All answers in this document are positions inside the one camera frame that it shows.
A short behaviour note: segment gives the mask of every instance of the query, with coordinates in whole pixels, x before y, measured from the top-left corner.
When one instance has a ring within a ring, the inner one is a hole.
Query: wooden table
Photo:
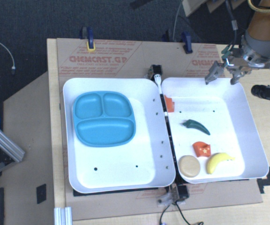
[[[157,48],[162,43],[153,42],[149,46]],[[58,75],[58,55],[57,40],[47,40],[48,50],[48,75],[49,75],[49,93],[51,110],[51,133],[52,133],[52,166],[54,183],[54,205],[55,207],[66,207],[64,169],[63,169],[63,151],[61,136],[61,118],[60,118],[60,93],[59,93],[59,75]],[[171,57],[171,63],[178,58]],[[260,139],[265,149],[265,153],[270,165],[270,101],[254,97],[250,89],[255,84],[270,84],[269,70],[253,71],[252,74],[241,78],[240,83],[244,87],[252,115],[255,120]],[[265,187],[265,194],[262,195],[263,202],[251,205],[238,205],[227,207],[216,207],[208,209],[187,210],[184,212],[187,220],[194,224],[203,221],[206,225],[211,224],[270,224],[270,186]],[[90,220],[74,221],[74,225],[97,225],[97,224],[129,224],[129,225],[156,225],[159,223],[160,214],[143,214],[136,216],[110,217]],[[165,213],[162,221],[168,225],[184,224],[179,212],[172,211]]]

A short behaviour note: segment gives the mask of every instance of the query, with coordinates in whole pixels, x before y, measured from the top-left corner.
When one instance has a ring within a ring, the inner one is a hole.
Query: dark floor
[[[173,30],[180,0],[0,0],[0,103],[47,71],[47,38],[79,38],[82,26],[91,26],[95,39],[161,41]],[[251,9],[244,2],[234,11],[246,27]],[[183,30],[192,42],[228,44],[233,31],[224,5],[212,14],[202,5],[189,17],[181,9],[176,40]]]

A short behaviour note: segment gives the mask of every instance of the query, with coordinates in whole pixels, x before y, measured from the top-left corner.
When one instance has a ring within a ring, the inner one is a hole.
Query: blue clamp
[[[191,36],[190,36],[189,32],[183,31],[181,36],[182,36],[183,43],[185,43],[185,45],[183,46],[185,53],[186,54],[192,53]]]
[[[89,52],[93,52],[96,49],[96,45],[93,40],[93,31],[91,27],[82,27],[80,30],[80,39],[85,39],[85,32],[87,33],[87,39],[86,42],[87,50]]]

